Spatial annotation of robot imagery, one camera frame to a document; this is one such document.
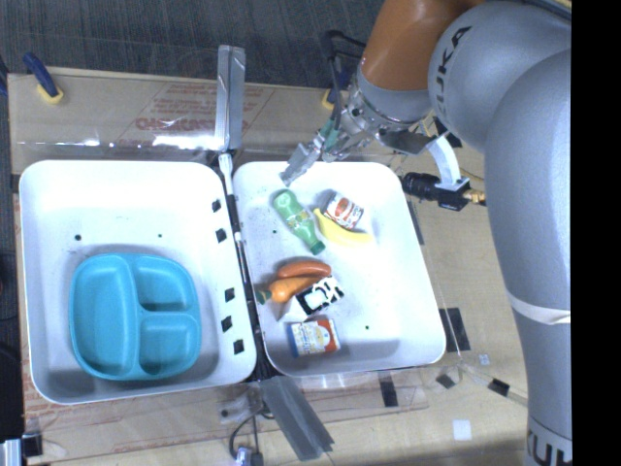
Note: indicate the dull grey metal gripper finger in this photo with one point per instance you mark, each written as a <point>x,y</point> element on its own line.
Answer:
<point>298,163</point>

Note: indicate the green plastic bottle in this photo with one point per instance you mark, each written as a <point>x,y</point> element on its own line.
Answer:
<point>297,219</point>

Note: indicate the white plastic tray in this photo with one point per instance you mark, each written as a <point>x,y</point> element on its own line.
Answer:
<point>121,202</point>
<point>398,279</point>

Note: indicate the white, orange and blue packet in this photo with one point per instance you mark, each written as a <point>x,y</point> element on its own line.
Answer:
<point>314,338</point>

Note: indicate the red and white can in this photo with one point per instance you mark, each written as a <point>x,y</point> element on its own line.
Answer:
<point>343,210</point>

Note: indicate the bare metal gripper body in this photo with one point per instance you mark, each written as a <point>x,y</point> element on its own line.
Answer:
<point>356,122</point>

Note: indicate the thin black and white rod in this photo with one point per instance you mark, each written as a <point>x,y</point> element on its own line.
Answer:
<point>233,207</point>

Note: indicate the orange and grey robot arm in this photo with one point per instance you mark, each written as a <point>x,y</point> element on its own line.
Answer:
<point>514,114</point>

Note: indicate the orange carrot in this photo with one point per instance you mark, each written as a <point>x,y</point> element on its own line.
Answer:
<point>288,289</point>

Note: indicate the black and white carton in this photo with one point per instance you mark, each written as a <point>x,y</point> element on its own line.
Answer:
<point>322,296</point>

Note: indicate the blue divided plate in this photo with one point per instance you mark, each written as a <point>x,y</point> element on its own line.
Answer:
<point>104,313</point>

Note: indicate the yellow banana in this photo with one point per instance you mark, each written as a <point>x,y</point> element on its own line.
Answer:
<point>342,237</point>

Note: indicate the brown cardboard board, red print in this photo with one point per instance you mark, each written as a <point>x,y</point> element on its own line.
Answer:
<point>466,279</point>

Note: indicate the black cylinder on white bracket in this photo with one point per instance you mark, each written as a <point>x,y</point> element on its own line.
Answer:
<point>439,187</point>

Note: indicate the brown sausage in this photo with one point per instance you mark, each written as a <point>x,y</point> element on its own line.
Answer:
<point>303,269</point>

